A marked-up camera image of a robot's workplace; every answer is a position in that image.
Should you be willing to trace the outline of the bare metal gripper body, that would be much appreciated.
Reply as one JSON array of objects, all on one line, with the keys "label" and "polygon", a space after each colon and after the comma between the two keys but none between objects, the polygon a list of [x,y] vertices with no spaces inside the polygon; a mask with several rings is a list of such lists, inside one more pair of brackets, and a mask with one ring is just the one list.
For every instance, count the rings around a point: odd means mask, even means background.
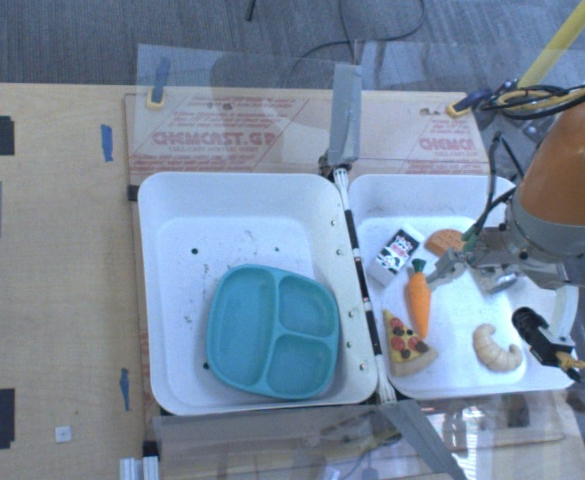
[{"label": "bare metal gripper body", "polygon": [[472,245],[466,250],[467,263],[479,287],[481,269],[514,272],[518,280],[526,277],[541,289],[558,289],[571,283],[565,257],[539,247],[515,227],[484,228]]}]

